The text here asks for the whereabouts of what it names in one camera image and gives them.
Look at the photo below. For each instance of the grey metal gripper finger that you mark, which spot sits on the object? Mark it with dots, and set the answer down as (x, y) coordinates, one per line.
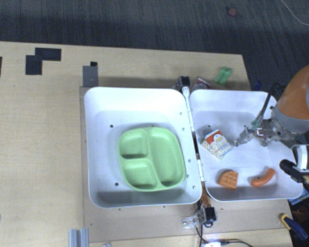
(264, 142)
(243, 138)

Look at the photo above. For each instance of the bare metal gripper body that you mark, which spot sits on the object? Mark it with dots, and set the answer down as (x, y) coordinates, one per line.
(269, 131)

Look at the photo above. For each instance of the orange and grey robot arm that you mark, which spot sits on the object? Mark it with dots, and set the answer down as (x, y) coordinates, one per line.
(296, 96)

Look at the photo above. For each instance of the white plastic tray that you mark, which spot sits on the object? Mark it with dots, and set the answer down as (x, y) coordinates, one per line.
(247, 112)
(103, 163)

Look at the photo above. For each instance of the white and orange carton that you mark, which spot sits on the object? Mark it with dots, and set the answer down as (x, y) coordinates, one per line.
(217, 144)

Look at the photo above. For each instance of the orange sausage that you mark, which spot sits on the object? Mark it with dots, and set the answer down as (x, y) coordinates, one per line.
(264, 178)

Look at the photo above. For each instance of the orange waffle biscuit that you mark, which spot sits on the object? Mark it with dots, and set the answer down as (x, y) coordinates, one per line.
(227, 179)

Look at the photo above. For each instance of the thin black and white rod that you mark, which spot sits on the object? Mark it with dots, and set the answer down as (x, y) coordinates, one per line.
(189, 107)

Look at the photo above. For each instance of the green ribbed toy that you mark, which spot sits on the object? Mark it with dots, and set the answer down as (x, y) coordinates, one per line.
(223, 75)

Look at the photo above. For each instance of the red and white packet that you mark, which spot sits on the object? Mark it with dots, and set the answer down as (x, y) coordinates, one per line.
(201, 84)

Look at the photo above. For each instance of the green divided plate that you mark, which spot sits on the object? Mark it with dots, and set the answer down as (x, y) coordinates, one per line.
(159, 153)

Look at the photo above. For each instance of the black cylinder on white bracket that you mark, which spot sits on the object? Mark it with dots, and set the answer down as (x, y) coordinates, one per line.
(288, 166)

